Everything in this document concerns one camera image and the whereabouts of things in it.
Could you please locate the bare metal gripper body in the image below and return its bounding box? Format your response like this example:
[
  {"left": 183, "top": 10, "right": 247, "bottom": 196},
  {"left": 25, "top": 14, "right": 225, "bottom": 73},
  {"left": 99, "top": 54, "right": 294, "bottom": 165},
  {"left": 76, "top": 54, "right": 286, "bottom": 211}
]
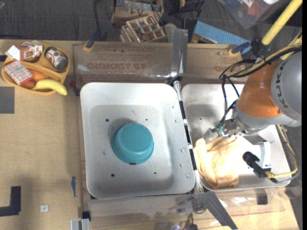
[{"left": 203, "top": 117, "right": 246, "bottom": 141}]

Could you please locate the white plastic tray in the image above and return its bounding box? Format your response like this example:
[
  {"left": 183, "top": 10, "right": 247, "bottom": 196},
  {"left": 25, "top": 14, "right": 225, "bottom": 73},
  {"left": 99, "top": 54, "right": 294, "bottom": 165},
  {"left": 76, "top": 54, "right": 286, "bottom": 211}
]
[
  {"left": 180, "top": 83, "right": 295, "bottom": 192},
  {"left": 79, "top": 82, "right": 196, "bottom": 199}
]

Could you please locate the yellow and white cloth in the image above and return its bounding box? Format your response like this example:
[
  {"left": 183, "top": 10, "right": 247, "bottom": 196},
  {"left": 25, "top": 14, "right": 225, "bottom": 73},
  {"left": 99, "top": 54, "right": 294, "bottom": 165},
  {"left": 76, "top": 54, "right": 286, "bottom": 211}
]
[{"left": 193, "top": 135, "right": 240, "bottom": 189}]

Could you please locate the teal bowl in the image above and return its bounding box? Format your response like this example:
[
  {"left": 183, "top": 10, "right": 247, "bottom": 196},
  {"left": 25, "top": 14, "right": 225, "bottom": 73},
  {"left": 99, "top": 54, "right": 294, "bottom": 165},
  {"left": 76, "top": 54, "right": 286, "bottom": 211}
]
[{"left": 110, "top": 122, "right": 155, "bottom": 165}]

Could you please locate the yellow banana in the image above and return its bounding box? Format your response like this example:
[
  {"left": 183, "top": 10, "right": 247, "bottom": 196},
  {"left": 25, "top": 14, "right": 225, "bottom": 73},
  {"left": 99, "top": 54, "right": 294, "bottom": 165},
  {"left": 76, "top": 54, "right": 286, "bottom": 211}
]
[{"left": 32, "top": 79, "right": 68, "bottom": 96}]

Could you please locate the red and white can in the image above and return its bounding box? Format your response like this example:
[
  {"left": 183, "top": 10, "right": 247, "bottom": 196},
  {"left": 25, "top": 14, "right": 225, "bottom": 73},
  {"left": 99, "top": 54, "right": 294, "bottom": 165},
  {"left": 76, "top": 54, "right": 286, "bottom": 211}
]
[{"left": 45, "top": 47, "right": 69, "bottom": 70}]

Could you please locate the orange divided plate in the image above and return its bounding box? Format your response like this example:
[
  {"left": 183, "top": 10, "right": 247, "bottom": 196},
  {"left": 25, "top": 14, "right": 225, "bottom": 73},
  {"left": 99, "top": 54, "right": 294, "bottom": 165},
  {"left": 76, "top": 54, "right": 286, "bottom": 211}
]
[{"left": 1, "top": 40, "right": 71, "bottom": 96}]

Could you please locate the orange carrot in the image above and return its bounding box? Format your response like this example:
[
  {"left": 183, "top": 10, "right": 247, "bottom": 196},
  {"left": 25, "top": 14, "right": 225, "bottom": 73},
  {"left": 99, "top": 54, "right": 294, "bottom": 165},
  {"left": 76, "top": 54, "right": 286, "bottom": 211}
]
[{"left": 21, "top": 69, "right": 50, "bottom": 89}]

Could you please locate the white and orange carton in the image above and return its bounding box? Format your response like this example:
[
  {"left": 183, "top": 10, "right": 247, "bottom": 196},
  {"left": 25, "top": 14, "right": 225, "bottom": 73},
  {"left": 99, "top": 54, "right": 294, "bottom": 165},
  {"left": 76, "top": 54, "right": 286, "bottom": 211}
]
[{"left": 4, "top": 40, "right": 44, "bottom": 62}]

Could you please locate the red and white packet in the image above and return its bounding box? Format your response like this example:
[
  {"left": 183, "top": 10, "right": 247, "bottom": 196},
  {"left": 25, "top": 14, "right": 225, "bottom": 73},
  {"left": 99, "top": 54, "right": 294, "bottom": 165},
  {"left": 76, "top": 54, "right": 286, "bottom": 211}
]
[{"left": 3, "top": 60, "right": 34, "bottom": 86}]

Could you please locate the black cylinder on white bracket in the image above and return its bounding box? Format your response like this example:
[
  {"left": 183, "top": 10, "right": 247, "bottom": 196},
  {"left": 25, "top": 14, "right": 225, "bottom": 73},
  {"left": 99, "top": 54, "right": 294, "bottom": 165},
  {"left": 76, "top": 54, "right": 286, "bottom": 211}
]
[{"left": 242, "top": 134, "right": 274, "bottom": 179}]

